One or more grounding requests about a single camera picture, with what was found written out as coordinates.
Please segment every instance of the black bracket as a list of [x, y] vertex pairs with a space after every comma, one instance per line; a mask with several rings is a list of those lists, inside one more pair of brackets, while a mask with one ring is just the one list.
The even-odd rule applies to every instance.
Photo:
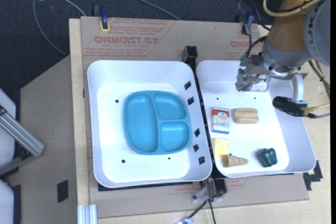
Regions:
[[305, 180], [304, 183], [306, 184], [307, 190], [312, 190], [311, 189], [312, 182], [319, 182], [323, 178], [319, 161], [316, 161], [313, 171], [314, 174], [303, 173], [303, 179]]

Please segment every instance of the blue plate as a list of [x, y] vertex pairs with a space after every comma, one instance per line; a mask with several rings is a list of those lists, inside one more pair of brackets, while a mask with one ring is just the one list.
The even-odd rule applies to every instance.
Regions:
[[171, 92], [130, 94], [124, 103], [123, 123], [129, 145], [141, 154], [176, 153], [191, 141], [187, 107]]

